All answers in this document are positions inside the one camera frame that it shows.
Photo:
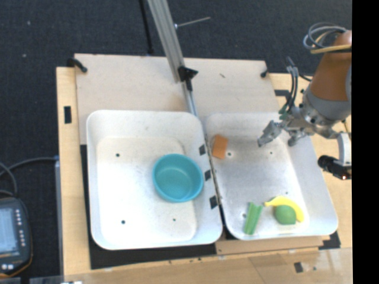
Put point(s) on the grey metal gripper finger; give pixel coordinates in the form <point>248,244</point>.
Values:
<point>268,135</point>
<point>294,138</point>

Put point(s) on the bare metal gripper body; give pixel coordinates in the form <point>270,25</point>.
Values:
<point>308,122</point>

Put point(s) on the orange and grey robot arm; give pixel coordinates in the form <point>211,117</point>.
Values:
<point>330,78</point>

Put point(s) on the white plastic tray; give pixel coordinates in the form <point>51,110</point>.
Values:
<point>148,182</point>
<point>266,182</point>

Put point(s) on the orange biscuit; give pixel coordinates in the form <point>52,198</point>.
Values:
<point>219,146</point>

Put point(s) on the thin black and white rod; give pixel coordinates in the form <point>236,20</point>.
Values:
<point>213,170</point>

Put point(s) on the yellow banana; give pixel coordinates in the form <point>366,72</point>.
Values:
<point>291,203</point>

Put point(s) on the green lime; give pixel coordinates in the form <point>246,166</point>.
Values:
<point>285,215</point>

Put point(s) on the green celery stick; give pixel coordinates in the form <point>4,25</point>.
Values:
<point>252,219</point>

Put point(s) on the blue bowl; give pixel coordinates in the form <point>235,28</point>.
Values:
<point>177,178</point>

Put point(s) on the pale wooden board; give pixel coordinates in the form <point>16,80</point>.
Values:
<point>177,84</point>

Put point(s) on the black cylinder on white bracket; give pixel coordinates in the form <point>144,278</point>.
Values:
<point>336,161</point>

